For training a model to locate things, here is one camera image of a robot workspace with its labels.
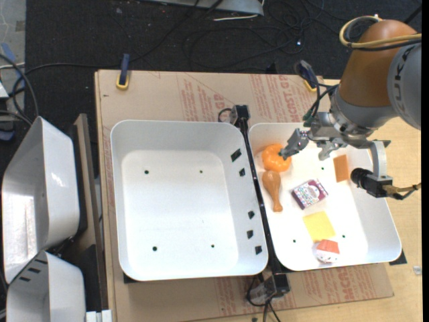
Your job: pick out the brown cardboard board red print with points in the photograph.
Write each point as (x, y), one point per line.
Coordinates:
(174, 92)

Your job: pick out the black cylinder on white bracket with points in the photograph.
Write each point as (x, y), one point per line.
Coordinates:
(370, 181)

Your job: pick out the white plastic tray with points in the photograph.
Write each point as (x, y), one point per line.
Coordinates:
(174, 200)
(47, 290)
(37, 193)
(362, 226)

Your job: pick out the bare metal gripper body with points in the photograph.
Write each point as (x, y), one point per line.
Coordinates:
(324, 126)

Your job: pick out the yellow cheese slice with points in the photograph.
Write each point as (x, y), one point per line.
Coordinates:
(319, 226)

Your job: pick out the orange cheese slice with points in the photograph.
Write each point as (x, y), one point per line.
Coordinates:
(341, 168)

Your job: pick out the orange toy chicken drumstick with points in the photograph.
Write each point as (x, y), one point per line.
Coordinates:
(272, 184)

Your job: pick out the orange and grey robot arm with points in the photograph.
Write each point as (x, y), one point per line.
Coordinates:
(372, 72)

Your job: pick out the purple carton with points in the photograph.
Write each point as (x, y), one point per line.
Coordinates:
(309, 194)

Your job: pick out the orange toy pumpkin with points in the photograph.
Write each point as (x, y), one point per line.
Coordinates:
(272, 162)

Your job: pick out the orange and white toy sushi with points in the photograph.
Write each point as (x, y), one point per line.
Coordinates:
(327, 251)

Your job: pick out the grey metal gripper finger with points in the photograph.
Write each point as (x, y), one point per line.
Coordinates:
(294, 144)
(325, 150)

